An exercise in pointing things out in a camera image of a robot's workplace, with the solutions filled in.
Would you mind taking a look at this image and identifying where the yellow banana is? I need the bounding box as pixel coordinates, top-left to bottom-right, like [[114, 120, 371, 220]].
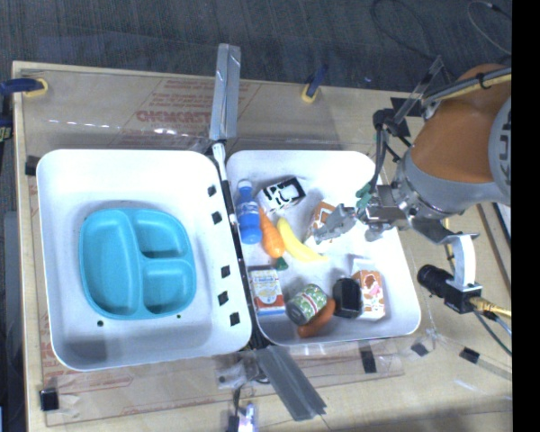
[[276, 216, 330, 264]]

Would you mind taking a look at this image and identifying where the blue plastic bottle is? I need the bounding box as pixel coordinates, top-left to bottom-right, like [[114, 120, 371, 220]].
[[235, 178, 263, 246]]

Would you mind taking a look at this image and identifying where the red and white carton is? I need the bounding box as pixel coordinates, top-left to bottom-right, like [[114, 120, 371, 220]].
[[247, 265, 287, 317]]

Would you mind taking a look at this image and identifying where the black and white carton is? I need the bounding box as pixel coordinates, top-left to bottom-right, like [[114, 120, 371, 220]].
[[256, 176, 307, 213]]

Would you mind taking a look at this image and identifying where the blue divided plate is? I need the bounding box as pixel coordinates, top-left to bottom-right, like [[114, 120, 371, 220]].
[[78, 208, 199, 320]]

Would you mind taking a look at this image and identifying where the orange and white carton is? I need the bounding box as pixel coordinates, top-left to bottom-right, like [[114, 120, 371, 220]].
[[302, 201, 339, 254]]

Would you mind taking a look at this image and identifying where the white plastic tray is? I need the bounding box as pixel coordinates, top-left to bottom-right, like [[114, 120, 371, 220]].
[[224, 149, 423, 347], [35, 148, 253, 373]]

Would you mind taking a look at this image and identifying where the brown cardboard board red print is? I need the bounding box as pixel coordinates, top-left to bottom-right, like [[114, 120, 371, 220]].
[[20, 70, 407, 427]]

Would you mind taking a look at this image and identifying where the black cylinder on white bracket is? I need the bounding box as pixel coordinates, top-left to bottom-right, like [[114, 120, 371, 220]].
[[416, 230, 483, 315]]

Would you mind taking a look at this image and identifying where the black can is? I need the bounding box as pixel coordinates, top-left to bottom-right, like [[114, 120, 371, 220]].
[[331, 277, 365, 320]]

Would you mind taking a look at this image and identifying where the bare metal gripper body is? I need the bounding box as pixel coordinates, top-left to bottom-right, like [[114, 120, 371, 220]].
[[356, 184, 449, 242]]

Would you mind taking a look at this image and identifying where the green can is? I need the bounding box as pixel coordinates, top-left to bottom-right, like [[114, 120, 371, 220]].
[[285, 283, 329, 327]]

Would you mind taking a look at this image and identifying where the orange sausage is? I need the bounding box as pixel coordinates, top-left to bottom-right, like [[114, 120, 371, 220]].
[[296, 298, 338, 338]]

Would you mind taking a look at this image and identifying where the orange carrot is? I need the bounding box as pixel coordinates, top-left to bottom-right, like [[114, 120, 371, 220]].
[[257, 207, 290, 271]]

